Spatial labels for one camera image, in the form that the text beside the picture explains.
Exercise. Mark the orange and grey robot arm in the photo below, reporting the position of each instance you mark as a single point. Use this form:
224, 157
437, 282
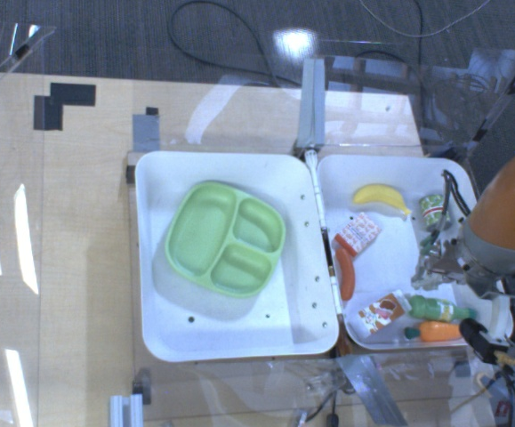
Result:
510, 203

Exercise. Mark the green divided plate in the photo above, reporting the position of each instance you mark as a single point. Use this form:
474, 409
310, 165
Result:
203, 234

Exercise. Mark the green and white can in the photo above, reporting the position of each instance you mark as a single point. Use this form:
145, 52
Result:
432, 209

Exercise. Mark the orange sausage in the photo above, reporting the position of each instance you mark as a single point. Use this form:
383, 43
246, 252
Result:
347, 274

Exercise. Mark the green bottle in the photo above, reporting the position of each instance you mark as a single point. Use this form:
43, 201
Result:
437, 308

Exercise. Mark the white plastic tray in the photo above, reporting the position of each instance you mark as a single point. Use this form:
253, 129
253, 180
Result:
386, 274
221, 327

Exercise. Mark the thin black and white rod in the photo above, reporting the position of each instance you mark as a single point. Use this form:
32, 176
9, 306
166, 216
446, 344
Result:
319, 203

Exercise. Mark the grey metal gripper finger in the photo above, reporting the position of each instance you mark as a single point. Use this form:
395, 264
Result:
437, 280
420, 275

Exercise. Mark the red and white carton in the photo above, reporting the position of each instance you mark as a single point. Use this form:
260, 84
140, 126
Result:
358, 234

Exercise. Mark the black cylinder on white bracket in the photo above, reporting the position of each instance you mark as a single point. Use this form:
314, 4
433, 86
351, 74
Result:
479, 338

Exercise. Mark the orange carrot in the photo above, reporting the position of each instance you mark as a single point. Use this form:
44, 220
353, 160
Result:
437, 332

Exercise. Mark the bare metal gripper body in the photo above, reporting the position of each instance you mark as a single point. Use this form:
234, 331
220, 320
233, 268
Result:
449, 260

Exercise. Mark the brown and white carton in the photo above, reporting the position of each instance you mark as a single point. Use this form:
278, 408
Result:
381, 313

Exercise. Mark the yellow banana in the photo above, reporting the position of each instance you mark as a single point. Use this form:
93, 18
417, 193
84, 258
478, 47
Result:
381, 194

